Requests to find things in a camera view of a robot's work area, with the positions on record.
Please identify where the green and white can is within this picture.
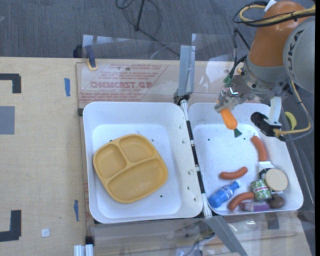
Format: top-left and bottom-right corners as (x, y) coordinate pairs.
(250, 178), (273, 202)

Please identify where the purple packet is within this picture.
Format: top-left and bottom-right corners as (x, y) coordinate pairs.
(239, 200), (271, 213)

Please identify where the yellow divided plate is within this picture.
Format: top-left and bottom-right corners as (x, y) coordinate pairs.
(92, 133), (169, 204)

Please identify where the yellow banana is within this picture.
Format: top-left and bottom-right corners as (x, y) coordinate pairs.
(284, 111), (298, 131)

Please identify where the black cylinder on white bracket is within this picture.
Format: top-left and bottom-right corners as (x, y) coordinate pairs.
(250, 96), (284, 138)

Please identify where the orange toy carrot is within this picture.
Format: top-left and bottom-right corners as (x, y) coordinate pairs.
(219, 107), (243, 139)

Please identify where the brown round toy food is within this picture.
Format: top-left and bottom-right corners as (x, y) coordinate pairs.
(268, 194), (286, 210)

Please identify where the orange-brown toy sausage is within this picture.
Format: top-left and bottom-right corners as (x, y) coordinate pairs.
(250, 135), (269, 162)
(227, 191), (256, 211)
(219, 166), (249, 181)

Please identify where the black and white carton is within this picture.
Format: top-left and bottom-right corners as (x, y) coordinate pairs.
(258, 161), (276, 180)

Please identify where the white plastic tray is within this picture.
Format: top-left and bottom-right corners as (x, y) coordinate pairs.
(82, 100), (204, 224)
(187, 102), (305, 217)

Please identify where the brown cardboard board red print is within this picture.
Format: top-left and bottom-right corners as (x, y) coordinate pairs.
(76, 61), (313, 252)

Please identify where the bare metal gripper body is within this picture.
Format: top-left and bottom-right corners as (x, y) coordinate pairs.
(218, 74), (288, 102)

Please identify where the blue plastic bottle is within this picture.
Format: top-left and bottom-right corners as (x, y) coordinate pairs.
(207, 179), (242, 209)

